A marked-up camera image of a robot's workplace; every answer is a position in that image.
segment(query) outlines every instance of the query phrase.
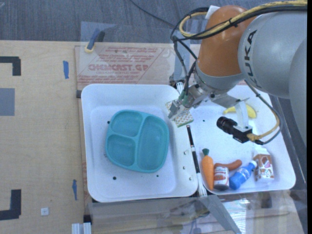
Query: teal divided plate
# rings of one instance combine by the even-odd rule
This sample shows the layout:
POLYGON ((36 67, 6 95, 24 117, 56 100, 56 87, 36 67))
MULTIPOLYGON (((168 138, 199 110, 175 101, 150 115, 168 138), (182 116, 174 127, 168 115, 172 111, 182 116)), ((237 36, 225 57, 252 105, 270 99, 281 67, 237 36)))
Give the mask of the teal divided plate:
POLYGON ((169 129, 154 115, 121 110, 113 115, 105 141, 109 160, 126 169, 143 173, 158 171, 166 161, 169 129))

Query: blue bottle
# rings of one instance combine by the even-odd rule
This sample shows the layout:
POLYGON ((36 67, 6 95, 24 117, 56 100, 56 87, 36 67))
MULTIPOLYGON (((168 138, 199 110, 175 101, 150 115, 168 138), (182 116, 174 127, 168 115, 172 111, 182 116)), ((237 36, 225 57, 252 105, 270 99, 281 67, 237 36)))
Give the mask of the blue bottle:
POLYGON ((247 179, 249 179, 252 174, 253 169, 257 167, 257 162, 254 160, 250 161, 248 166, 240 167, 233 176, 229 178, 229 186, 231 189, 238 189, 242 183, 244 183, 247 179))

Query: toy carrot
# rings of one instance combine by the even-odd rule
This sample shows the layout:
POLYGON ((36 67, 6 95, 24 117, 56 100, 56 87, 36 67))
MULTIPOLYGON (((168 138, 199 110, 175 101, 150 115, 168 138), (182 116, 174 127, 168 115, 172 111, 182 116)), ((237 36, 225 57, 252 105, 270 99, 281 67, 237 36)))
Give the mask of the toy carrot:
POLYGON ((205 179, 207 181, 209 190, 214 189, 214 160, 210 156, 208 156, 209 149, 204 148, 203 150, 204 157, 201 161, 205 179))

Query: brown sausage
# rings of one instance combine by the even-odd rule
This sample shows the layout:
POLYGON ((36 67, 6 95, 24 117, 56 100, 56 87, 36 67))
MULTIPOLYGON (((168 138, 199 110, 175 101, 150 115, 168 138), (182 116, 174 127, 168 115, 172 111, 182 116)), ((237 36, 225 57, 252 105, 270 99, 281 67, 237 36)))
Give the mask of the brown sausage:
POLYGON ((221 163, 216 163, 214 164, 214 168, 216 168, 217 166, 222 166, 222 167, 227 167, 229 169, 229 171, 234 170, 238 167, 240 167, 242 165, 242 161, 240 159, 235 160, 232 163, 229 164, 221 164, 221 163))

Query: soda can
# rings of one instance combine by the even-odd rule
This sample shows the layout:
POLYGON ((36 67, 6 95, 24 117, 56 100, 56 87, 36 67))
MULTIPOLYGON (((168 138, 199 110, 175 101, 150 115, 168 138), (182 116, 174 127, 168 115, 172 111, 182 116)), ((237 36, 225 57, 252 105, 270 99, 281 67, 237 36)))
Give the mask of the soda can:
POLYGON ((214 189, 224 191, 229 188, 229 169, 224 166, 217 166, 214 169, 214 189))

